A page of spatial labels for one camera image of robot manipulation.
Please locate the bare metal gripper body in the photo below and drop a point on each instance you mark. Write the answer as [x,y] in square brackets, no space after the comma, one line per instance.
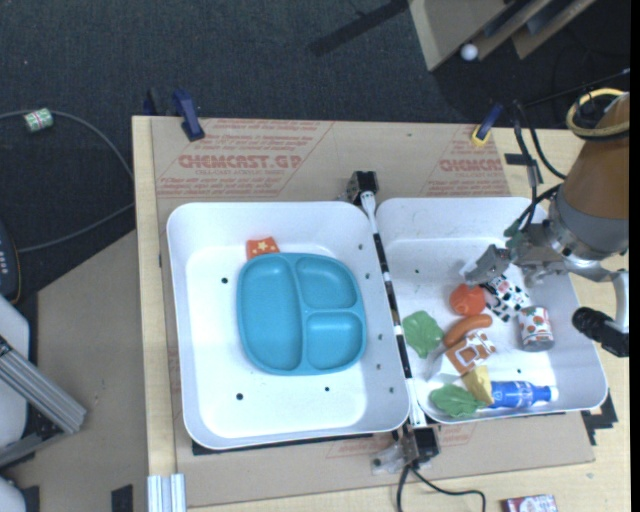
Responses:
[537,247]

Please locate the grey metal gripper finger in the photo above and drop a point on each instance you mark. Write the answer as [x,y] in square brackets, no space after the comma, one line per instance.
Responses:
[486,265]
[536,277]

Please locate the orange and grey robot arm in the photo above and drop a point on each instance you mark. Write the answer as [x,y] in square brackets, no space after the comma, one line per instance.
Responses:
[597,165]

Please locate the black and white cow-print carton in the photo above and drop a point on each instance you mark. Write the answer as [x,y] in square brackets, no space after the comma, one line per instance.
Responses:
[506,297]

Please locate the orange toy vegetable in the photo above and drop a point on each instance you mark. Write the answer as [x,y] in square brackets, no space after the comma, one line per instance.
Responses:
[466,300]

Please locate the white can with red print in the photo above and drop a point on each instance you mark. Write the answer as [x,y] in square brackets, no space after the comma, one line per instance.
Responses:
[536,329]

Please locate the white plastic tray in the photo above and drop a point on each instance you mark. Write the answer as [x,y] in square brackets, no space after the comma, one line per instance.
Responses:
[210,325]
[430,235]

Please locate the orange toy sausage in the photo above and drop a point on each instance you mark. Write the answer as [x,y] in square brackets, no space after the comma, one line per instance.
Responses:
[467,327]

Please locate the orange and white toy biscuit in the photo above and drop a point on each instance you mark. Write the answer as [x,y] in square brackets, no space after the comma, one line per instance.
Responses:
[470,352]

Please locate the green toy lettuce leaf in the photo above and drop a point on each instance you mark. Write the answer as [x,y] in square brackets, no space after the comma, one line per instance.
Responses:
[455,401]
[422,334]

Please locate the thin black and white rod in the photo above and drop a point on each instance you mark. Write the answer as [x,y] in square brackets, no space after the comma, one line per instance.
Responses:
[387,280]

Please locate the blue bottle with white cap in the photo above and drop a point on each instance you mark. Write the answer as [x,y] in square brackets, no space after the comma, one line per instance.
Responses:
[517,394]

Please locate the yellow toy cheese wedge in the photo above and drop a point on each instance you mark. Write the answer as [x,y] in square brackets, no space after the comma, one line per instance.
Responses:
[479,384]

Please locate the blue divided plate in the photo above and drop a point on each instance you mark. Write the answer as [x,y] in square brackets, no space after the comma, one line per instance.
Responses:
[300,315]

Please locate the white ball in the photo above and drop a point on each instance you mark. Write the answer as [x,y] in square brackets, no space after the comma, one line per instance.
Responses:
[469,52]

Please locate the orange packet with yellow stars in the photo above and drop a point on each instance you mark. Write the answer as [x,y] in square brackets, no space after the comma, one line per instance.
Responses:
[261,246]

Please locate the red packet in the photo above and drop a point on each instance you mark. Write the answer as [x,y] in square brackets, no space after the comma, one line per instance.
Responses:
[530,504]

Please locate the brown cardboard board, red print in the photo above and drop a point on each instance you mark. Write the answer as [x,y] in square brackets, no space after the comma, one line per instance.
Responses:
[280,160]

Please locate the black cylinder on white bracket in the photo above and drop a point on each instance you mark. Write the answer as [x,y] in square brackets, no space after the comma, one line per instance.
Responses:
[600,327]

